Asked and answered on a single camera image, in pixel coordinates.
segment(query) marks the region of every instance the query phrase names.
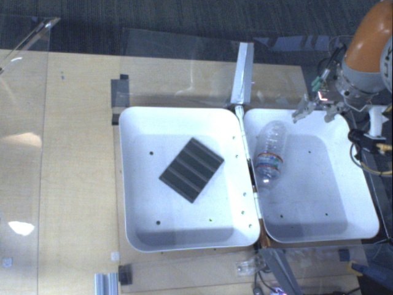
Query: water bottle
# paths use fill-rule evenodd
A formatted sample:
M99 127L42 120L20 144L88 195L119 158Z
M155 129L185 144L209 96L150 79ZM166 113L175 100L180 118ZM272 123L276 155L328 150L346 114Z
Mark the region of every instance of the water bottle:
M280 121L269 122L257 136L254 169L259 187L269 188L279 177L286 139L287 130Z

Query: transparent plastic sheet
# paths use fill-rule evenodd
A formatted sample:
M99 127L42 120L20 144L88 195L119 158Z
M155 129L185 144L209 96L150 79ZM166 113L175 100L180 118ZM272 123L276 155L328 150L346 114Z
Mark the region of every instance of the transparent plastic sheet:
M0 15L1 294L37 294L49 29L57 21Z
M164 33L164 37L160 36L161 34L125 30L123 40L125 57L122 58L120 71L126 75L127 86L126 90L123 88L115 95L117 99L120 98L120 101L125 102L125 105L120 104L119 107L229 107L236 56L229 56L230 60L224 61L222 57L203 55L203 51L200 50L193 52L182 50L180 41L190 43L189 36L183 39L176 34ZM255 42L253 88L251 102L245 106L246 109L295 109L303 94L311 92L309 85L318 72L318 63L332 53L335 45L340 42L347 43L350 37L321 36L320 42L313 41L314 45L307 45L314 39L318 40L318 36L300 38L300 41L307 46L305 49L274 49L269 43L261 46L257 41ZM193 45L202 47L206 44L209 44L208 41L195 42ZM114 139L116 167L120 168L122 163L120 146L117 144L119 140L117 127L114 127ZM244 263L253 257L253 247L141 253L130 245L125 236L121 172L117 173L117 195L120 264L131 264L133 276L132 285L122 286L124 293L227 284L238 286L244 294L251 293L254 276L241 275L236 270L239 266L248 268ZM337 258L338 251L345 249L346 243L341 243L343 246L339 247L310 244L315 247L294 248L290 249L290 252L287 248L283 249L287 245L275 244L274 249L288 253L289 267L293 269L300 287L306 290L305 294L324 294L329 290L349 291L358 286L356 276L352 272L348 273L343 261ZM351 248L354 250L355 258L359 258L357 260L359 263L366 263L364 250L368 250L369 254L378 252L373 245L362 246L360 242L359 245ZM325 262L318 262L321 257ZM228 266L233 266L233 271L228 270ZM271 285L279 286L276 277L271 273L266 273L264 277Z

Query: wooden table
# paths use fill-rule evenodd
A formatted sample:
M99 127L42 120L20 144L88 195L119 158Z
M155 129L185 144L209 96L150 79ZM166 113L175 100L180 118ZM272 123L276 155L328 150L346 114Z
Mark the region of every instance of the wooden table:
M166 82L168 60L127 60L130 79ZM189 63L171 61L172 67L182 64ZM120 250L122 229L118 225L110 84L124 72L121 65L124 61L120 57L49 53L39 197L40 295L93 294L95 273L117 271L119 261L115 255ZM222 63L199 65L203 73ZM278 93L287 91L288 100L292 97L295 101L305 91L299 67L255 65L253 78L257 83L254 96L260 98L258 89L265 88L265 100L274 100ZM357 280L353 275L335 276L331 272L325 278L306 278L303 285L316 291L331 289L324 285L352 289ZM12 280L0 274L0 290L5 289L0 293L35 292L15 293L15 287ZM252 285L247 282L143 294L248 295L252 294Z

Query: dark gray carpet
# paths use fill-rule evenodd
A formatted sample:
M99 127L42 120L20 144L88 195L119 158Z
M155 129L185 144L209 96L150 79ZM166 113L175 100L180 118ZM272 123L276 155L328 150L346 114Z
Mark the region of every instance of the dark gray carpet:
M378 0L0 0L0 14L61 17L52 51L119 54L122 28L250 41L352 34Z

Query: white plastic tray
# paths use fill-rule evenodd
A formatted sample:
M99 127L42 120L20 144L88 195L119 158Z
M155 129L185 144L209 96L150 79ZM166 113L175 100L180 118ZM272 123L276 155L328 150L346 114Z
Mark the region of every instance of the white plastic tray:
M284 122L289 133L276 187L260 192L268 234L283 243L374 237L379 222L364 174L349 158L346 121L337 116L327 124L325 113L314 111L293 124L292 113L252 109L244 118L252 155L270 121Z
M224 159L193 203L159 180L196 138ZM248 246L260 226L236 116L132 107L120 116L126 236L139 251Z

